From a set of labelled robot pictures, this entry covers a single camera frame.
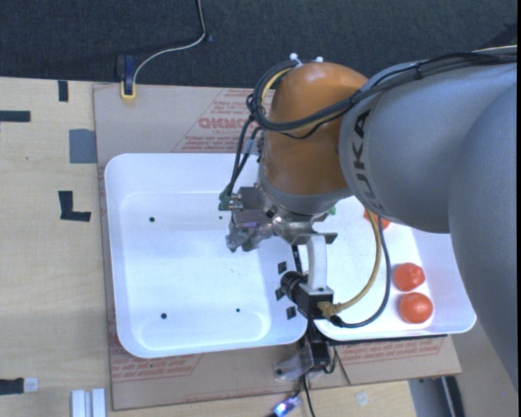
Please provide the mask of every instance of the yellow cable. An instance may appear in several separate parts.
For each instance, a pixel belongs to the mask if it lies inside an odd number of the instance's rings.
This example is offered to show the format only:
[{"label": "yellow cable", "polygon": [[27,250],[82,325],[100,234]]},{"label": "yellow cable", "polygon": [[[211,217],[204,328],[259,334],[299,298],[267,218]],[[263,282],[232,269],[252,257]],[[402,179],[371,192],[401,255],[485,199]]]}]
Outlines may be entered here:
[{"label": "yellow cable", "polygon": [[363,298],[366,295],[366,293],[373,286],[374,281],[376,280],[376,276],[378,275],[379,267],[380,267],[382,242],[380,240],[379,227],[378,227],[378,224],[376,223],[376,219],[374,218],[374,213],[369,210],[367,210],[366,213],[367,213],[368,219],[371,223],[371,226],[373,227],[374,239],[376,241],[376,256],[374,258],[373,271],[372,271],[371,276],[370,276],[368,282],[366,283],[366,285],[351,300],[346,301],[346,302],[339,302],[337,304],[332,304],[330,301],[318,302],[317,306],[322,311],[323,316],[326,318],[329,316],[332,316],[332,315],[336,315],[339,312],[341,312],[342,310],[350,308],[353,304],[355,304],[361,298]]},{"label": "yellow cable", "polygon": [[286,68],[280,71],[279,73],[276,73],[273,75],[272,79],[268,81],[266,86],[262,89],[262,95],[260,96],[260,104],[264,106],[264,98],[267,96],[267,92],[269,89],[272,88],[272,85],[274,85],[274,82],[276,82],[281,76],[286,74],[289,70],[292,70],[294,67]]}]

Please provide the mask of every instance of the white cable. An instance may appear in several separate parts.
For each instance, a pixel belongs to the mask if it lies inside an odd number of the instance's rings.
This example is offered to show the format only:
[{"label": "white cable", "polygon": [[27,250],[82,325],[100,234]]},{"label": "white cable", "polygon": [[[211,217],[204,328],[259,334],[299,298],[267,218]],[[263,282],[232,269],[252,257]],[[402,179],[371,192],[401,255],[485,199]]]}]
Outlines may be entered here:
[{"label": "white cable", "polygon": [[201,19],[201,27],[202,27],[202,34],[201,34],[201,36],[197,40],[195,40],[193,43],[190,43],[189,45],[179,46],[179,47],[175,47],[175,48],[168,48],[166,50],[158,51],[158,52],[154,53],[152,56],[150,56],[147,59],[145,59],[144,61],[142,61],[141,64],[135,70],[135,73],[134,73],[134,76],[133,76],[133,82],[134,83],[137,83],[137,75],[139,74],[139,71],[141,71],[142,67],[144,67],[151,60],[157,58],[158,56],[161,56],[162,54],[166,54],[166,53],[169,53],[169,52],[188,50],[189,48],[193,48],[194,46],[198,45],[199,43],[201,43],[205,39],[205,37],[207,36],[207,28],[205,26],[205,20],[204,20],[204,18],[202,16],[201,0],[197,0],[197,8],[198,8],[198,11],[199,11],[199,18]]}]

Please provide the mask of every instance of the white tray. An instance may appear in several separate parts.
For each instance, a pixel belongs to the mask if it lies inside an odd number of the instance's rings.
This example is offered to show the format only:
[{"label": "white tray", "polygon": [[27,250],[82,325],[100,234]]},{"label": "white tray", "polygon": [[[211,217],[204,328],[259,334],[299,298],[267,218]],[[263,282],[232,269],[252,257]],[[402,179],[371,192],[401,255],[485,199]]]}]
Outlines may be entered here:
[{"label": "white tray", "polygon": [[[131,154],[109,162],[105,173],[115,316],[122,345],[133,355],[153,358],[297,341],[307,327],[293,305],[276,299],[278,263],[293,268],[289,246],[279,237],[252,252],[231,253],[225,243],[230,214],[220,212],[218,194],[227,184],[233,155]],[[236,188],[251,185],[252,159]],[[363,208],[350,198],[317,230],[338,232],[328,246],[328,285],[336,301],[354,296],[373,267],[374,238]],[[385,313],[359,329],[317,321],[338,341],[450,334],[471,328],[475,314],[452,255],[449,235],[415,232],[392,224],[386,230],[392,263],[423,265],[427,282],[418,290],[435,305],[422,325],[404,323],[397,313],[400,292],[392,288]],[[300,250],[304,266],[307,253]],[[344,311],[344,321],[363,320],[378,308],[385,265],[373,289]]]}]

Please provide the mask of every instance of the black carpet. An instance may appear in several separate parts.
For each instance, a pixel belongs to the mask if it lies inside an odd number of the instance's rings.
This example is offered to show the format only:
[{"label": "black carpet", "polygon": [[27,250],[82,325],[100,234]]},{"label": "black carpet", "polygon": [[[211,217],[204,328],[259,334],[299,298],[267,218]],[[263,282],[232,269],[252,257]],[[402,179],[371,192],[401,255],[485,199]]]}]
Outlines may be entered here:
[{"label": "black carpet", "polygon": [[[517,42],[518,0],[201,0],[212,42],[160,56],[139,83],[251,87],[291,52],[370,76],[396,63]],[[115,80],[201,34],[195,0],[0,0],[0,76]]]}]

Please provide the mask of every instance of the cardboard sheet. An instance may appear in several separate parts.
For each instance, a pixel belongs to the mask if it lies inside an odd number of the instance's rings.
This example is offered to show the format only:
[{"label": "cardboard sheet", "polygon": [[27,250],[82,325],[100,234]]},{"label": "cardboard sheet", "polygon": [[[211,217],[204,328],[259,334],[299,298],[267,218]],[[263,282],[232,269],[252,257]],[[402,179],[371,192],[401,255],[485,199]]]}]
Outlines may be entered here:
[{"label": "cardboard sheet", "polygon": [[[123,153],[234,152],[241,126],[248,117],[245,100],[250,92],[249,89],[142,85],[137,98],[126,102],[120,97],[118,84],[94,86],[111,381],[116,410],[293,390],[293,383],[274,380],[272,365],[289,358],[295,345],[144,360],[126,352],[115,331],[103,180],[106,164]],[[221,181],[221,190],[225,183]],[[460,372],[452,339],[447,335],[362,342],[338,346],[337,351],[340,363],[335,371],[313,377],[312,388]]]}]

